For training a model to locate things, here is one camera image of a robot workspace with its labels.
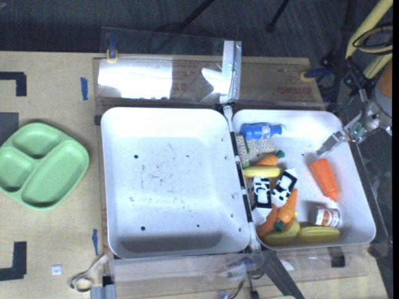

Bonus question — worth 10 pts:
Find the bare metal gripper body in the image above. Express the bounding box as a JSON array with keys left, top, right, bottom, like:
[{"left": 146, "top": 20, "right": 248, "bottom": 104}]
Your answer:
[{"left": 342, "top": 102, "right": 393, "bottom": 145}]

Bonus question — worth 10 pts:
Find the orange bottle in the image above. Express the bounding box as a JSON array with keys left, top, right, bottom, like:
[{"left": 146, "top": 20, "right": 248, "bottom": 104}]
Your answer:
[{"left": 309, "top": 158, "right": 340, "bottom": 203}]

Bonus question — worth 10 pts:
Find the black white cow-print carton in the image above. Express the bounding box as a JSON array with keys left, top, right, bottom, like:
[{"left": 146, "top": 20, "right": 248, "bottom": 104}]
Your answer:
[
  {"left": 251, "top": 176, "right": 272, "bottom": 211},
  {"left": 270, "top": 168, "right": 299, "bottom": 207}
]

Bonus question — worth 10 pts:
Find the white plastic tray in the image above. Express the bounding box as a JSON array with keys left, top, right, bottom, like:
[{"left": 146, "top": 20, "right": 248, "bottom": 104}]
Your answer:
[
  {"left": 100, "top": 106, "right": 252, "bottom": 259},
  {"left": 232, "top": 108, "right": 377, "bottom": 251}
]

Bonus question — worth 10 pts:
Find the orange carrot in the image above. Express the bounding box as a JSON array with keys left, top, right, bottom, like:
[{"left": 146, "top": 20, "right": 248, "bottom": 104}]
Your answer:
[
  {"left": 274, "top": 188, "right": 299, "bottom": 232},
  {"left": 254, "top": 149, "right": 286, "bottom": 168},
  {"left": 256, "top": 204, "right": 279, "bottom": 239}
]

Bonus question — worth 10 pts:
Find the white and orange can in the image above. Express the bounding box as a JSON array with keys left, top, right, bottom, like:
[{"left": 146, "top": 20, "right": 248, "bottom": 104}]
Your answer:
[{"left": 309, "top": 206, "right": 342, "bottom": 229}]

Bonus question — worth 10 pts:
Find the yellow banana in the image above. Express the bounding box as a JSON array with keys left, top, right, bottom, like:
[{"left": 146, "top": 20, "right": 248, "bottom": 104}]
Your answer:
[
  {"left": 243, "top": 166, "right": 282, "bottom": 179},
  {"left": 264, "top": 219, "right": 301, "bottom": 247}
]

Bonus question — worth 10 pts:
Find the blue bottle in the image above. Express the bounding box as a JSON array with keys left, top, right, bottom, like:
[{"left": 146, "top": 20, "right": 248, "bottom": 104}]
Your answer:
[{"left": 239, "top": 122, "right": 283, "bottom": 141}]

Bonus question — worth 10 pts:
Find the narrow green orange patterned carton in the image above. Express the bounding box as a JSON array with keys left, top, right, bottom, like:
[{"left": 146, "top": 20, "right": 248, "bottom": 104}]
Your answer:
[{"left": 235, "top": 135, "right": 251, "bottom": 168}]

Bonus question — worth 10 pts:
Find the yellow corn cob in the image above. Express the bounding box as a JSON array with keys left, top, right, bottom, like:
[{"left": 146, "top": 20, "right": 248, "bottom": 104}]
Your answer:
[{"left": 297, "top": 225, "right": 341, "bottom": 244}]

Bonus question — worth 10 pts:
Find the green divided plate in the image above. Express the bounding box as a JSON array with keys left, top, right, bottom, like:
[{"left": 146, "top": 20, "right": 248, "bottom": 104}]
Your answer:
[{"left": 0, "top": 122, "right": 90, "bottom": 212}]

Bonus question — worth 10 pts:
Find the beige strap loop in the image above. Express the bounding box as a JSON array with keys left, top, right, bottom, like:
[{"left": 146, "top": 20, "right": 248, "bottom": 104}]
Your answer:
[{"left": 69, "top": 253, "right": 110, "bottom": 293}]

